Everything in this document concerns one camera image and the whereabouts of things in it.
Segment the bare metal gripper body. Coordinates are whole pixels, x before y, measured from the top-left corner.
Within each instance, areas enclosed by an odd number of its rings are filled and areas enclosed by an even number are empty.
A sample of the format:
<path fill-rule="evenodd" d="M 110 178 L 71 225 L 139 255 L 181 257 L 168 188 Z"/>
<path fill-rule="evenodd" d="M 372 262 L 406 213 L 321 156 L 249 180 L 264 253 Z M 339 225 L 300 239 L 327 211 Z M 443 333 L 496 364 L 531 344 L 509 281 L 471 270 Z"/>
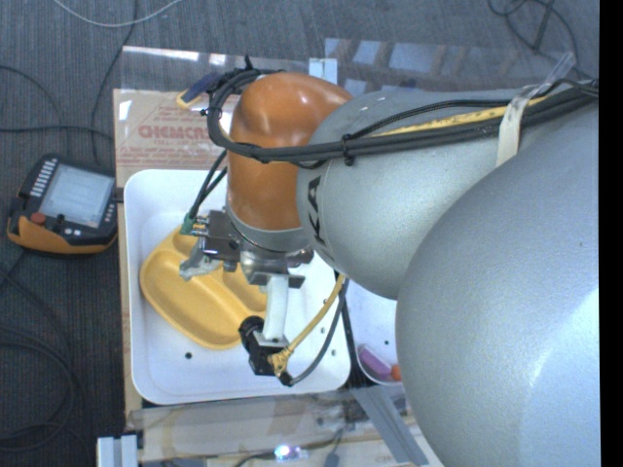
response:
<path fill-rule="evenodd" d="M 305 277 L 293 270 L 312 261 L 313 252 L 300 228 L 269 231 L 244 224 L 230 209 L 212 210 L 206 217 L 202 250 L 228 270 L 241 268 L 251 285 L 266 286 L 277 276 L 299 288 Z"/>

